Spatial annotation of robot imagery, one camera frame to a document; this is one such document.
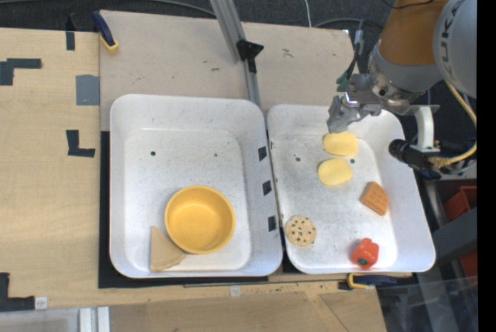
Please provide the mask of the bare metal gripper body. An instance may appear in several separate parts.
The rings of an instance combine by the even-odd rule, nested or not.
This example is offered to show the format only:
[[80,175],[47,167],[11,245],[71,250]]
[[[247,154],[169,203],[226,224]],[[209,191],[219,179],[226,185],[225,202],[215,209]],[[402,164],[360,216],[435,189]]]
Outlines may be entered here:
[[399,88],[382,73],[353,74],[344,92],[344,106],[360,115],[376,116],[383,109],[406,115],[421,94]]

